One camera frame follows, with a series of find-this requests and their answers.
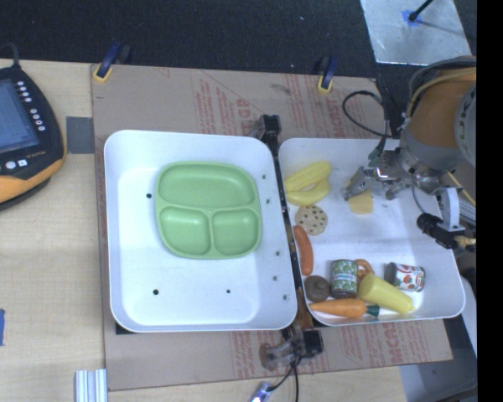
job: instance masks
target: table surface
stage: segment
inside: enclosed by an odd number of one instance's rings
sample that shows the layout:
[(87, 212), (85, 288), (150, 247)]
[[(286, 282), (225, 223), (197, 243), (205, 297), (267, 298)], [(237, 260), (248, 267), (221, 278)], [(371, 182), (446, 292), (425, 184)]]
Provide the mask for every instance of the table surface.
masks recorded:
[[(0, 68), (11, 63), (0, 59)], [(21, 65), (63, 130), (67, 116), (92, 117), (90, 64)], [(105, 368), (100, 272), (94, 155), (68, 154), (41, 192), (0, 212), (0, 309), (6, 320), (0, 401), (72, 401), (75, 371)], [(108, 400), (245, 401), (261, 381), (109, 392)], [(301, 401), (406, 400), (398, 367), (303, 374), (298, 381)], [(292, 401), (295, 389), (291, 377), (270, 401)]]

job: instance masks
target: green divided plate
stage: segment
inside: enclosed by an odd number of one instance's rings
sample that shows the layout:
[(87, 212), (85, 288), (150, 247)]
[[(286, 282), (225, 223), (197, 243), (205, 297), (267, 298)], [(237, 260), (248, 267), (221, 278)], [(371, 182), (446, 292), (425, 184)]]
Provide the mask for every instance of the green divided plate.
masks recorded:
[(160, 237), (178, 256), (225, 259), (247, 255), (261, 241), (257, 186), (241, 168), (222, 162), (174, 162), (157, 177)]

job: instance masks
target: carrot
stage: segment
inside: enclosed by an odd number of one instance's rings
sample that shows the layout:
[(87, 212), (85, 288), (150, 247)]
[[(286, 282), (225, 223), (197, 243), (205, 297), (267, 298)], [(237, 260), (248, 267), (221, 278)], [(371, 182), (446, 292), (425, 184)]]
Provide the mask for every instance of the carrot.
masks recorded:
[(327, 312), (335, 316), (357, 318), (365, 313), (378, 316), (379, 307), (368, 306), (360, 298), (329, 299), (309, 304), (309, 308), (316, 312)]
[(313, 272), (313, 248), (308, 233), (299, 224), (293, 226), (294, 239), (300, 252), (300, 270), (303, 276), (310, 276)]

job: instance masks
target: brown cardboard sheet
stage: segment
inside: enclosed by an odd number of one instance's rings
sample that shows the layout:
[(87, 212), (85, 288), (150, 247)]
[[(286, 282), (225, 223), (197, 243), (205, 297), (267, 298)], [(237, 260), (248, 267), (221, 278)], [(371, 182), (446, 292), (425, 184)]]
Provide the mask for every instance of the brown cardboard sheet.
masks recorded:
[[(318, 76), (115, 65), (106, 83), (92, 81), (96, 184), (106, 372), (109, 390), (138, 389), (285, 374), (261, 365), (259, 348), (278, 345), (279, 331), (133, 334), (117, 327), (110, 309), (104, 142), (123, 129), (248, 135), (263, 115), (279, 115), (280, 141), (291, 137), (378, 138), (342, 111), (351, 92), (379, 95), (374, 80), (335, 77), (320, 95)], [(382, 131), (381, 106), (367, 95), (347, 102), (350, 116)], [(324, 351), (302, 374), (450, 360), (442, 320), (322, 327)]]

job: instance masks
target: soda can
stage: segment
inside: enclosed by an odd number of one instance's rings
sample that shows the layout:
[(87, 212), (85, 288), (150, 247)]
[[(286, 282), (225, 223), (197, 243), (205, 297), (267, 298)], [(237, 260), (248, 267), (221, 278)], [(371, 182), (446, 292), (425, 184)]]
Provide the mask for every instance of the soda can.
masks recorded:
[(334, 260), (330, 266), (330, 285), (333, 298), (357, 296), (358, 264), (349, 259)]
[(425, 285), (425, 269), (422, 266), (390, 262), (386, 265), (384, 280), (403, 291), (422, 291)]

